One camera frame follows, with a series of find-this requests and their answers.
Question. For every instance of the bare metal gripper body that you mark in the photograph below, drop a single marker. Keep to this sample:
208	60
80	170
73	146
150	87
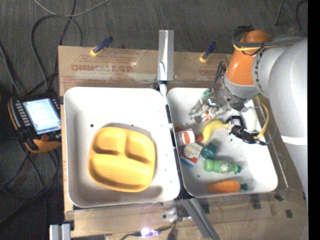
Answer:
228	101

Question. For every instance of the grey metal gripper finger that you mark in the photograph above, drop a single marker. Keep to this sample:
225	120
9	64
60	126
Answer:
218	110
197	110

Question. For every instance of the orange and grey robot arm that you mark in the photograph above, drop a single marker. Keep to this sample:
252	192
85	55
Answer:
287	89

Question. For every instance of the white can with orange swirl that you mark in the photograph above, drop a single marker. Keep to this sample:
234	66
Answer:
207	116

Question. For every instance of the yellow banana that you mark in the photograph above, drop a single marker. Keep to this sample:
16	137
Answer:
212	130

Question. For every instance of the white and orange can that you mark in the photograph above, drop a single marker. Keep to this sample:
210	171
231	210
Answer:
185	137

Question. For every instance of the dark green rounded toy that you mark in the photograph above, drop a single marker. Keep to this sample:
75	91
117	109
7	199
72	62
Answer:
208	151

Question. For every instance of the white orange and blue carton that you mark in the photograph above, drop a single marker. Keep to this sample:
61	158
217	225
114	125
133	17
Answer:
191	154

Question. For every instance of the green plastic bottle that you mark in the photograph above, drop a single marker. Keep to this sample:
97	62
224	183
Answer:
220	166

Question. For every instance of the white plastic tray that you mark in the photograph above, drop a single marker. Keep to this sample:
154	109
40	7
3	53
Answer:
82	109
255	164

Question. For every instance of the orange carrot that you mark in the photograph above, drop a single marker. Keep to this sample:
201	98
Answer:
223	187

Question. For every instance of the yellow divided plate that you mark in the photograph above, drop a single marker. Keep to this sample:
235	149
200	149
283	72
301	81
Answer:
120	164

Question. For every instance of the brown cardboard board red print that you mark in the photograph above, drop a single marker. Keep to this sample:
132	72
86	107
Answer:
105	69

